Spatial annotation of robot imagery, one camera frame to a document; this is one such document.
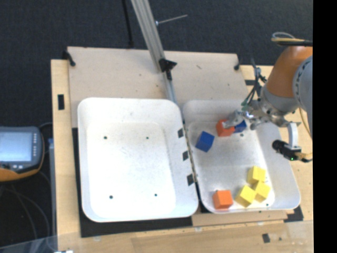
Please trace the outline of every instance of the screen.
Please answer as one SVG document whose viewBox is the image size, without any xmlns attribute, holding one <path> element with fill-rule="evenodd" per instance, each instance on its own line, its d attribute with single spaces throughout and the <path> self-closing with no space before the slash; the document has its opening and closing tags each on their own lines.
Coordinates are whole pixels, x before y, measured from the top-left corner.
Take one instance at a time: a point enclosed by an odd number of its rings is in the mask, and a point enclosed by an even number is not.
<svg viewBox="0 0 337 253">
<path fill-rule="evenodd" d="M 0 132 L 0 161 L 31 161 L 32 133 Z"/>
</svg>

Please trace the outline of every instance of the empty white tray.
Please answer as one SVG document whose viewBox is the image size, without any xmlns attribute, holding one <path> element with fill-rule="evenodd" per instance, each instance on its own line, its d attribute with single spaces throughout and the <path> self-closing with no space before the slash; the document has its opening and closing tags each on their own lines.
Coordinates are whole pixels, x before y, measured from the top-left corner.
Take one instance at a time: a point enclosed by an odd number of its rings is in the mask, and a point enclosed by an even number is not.
<svg viewBox="0 0 337 253">
<path fill-rule="evenodd" d="M 266 123 L 252 131 L 233 133 L 230 137 L 218 137 L 216 123 L 227 119 L 241 107 L 240 100 L 194 100 L 184 106 L 184 117 L 192 151 L 192 161 L 198 181 L 201 202 L 213 213 L 247 212 L 256 210 L 294 209 L 300 203 L 300 192 L 287 159 L 272 148 L 274 140 L 280 140 L 279 129 Z M 215 136 L 212 147 L 204 152 L 195 147 L 202 131 Z M 238 191 L 248 185 L 248 170 L 259 166 L 266 170 L 265 183 L 271 187 L 268 198 L 254 202 L 247 208 L 234 201 L 228 210 L 216 210 L 212 195 L 216 190 L 230 190 L 235 198 Z"/>
<path fill-rule="evenodd" d="M 82 206 L 96 222 L 188 217 L 199 201 L 179 107 L 88 98 L 78 106 Z"/>
</svg>

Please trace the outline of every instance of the black backdrop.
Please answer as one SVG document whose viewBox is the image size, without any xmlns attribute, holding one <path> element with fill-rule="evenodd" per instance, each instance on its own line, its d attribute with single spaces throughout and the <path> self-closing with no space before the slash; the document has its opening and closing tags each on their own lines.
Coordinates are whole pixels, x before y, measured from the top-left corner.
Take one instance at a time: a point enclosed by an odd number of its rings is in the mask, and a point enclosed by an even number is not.
<svg viewBox="0 0 337 253">
<path fill-rule="evenodd" d="M 149 0 L 157 21 L 188 17 L 158 27 L 165 50 L 237 53 L 272 65 L 282 31 L 313 39 L 313 0 Z M 130 0 L 126 0 L 135 48 L 145 49 Z M 67 46 L 128 47 L 122 0 L 0 0 L 0 125 L 39 126 L 52 121 L 50 60 Z M 50 129 L 44 132 L 52 136 Z M 48 158 L 42 172 L 49 175 Z M 11 186 L 0 187 L 0 246 L 34 239 L 32 226 Z M 38 174 L 15 184 L 51 220 L 51 195 Z M 29 202 L 38 237 L 48 234 Z"/>
</svg>

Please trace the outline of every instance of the cube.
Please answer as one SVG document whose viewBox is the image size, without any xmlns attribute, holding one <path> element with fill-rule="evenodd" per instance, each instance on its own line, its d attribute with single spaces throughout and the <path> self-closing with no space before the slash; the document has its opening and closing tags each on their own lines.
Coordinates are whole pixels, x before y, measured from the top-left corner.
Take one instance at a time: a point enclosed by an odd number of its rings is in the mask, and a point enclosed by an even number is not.
<svg viewBox="0 0 337 253">
<path fill-rule="evenodd" d="M 235 197 L 235 201 L 244 207 L 248 207 L 249 205 L 252 204 L 255 197 L 256 197 L 256 191 L 250 188 L 249 186 L 245 185 L 237 193 Z"/>
<path fill-rule="evenodd" d="M 217 190 L 213 196 L 214 208 L 217 210 L 228 209 L 233 204 L 230 190 Z"/>
<path fill-rule="evenodd" d="M 265 169 L 262 169 L 258 166 L 253 166 L 248 171 L 247 182 L 250 183 L 250 184 L 255 184 L 259 181 L 264 182 L 265 181 L 265 173 L 266 173 Z"/>
<path fill-rule="evenodd" d="M 212 134 L 202 131 L 198 137 L 195 147 L 204 152 L 208 152 L 213 145 L 214 138 L 215 137 Z"/>
<path fill-rule="evenodd" d="M 270 186 L 261 181 L 255 183 L 252 188 L 256 192 L 255 200 L 258 202 L 264 201 L 268 197 L 271 189 Z"/>
<path fill-rule="evenodd" d="M 229 137 L 235 131 L 235 127 L 231 126 L 230 128 L 224 128 L 222 123 L 226 122 L 227 119 L 221 119 L 216 124 L 216 131 L 219 137 Z"/>
<path fill-rule="evenodd" d="M 244 131 L 247 127 L 246 122 L 243 120 L 240 124 L 237 124 L 234 128 L 235 131 L 234 133 L 241 133 L 242 131 Z"/>
</svg>

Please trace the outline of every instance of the orange cube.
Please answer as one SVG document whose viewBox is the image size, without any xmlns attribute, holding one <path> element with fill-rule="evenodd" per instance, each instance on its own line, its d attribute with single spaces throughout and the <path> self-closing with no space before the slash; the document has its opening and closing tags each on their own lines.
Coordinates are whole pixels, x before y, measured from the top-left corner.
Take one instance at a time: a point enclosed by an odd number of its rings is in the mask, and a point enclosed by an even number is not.
<svg viewBox="0 0 337 253">
<path fill-rule="evenodd" d="M 213 203 L 217 210 L 228 209 L 233 204 L 231 191 L 217 190 L 213 194 Z"/>
<path fill-rule="evenodd" d="M 225 129 L 222 125 L 223 122 L 226 122 L 227 119 L 221 119 L 216 124 L 216 131 L 219 137 L 229 137 L 235 131 L 235 127 L 231 126 L 230 128 Z"/>
</svg>

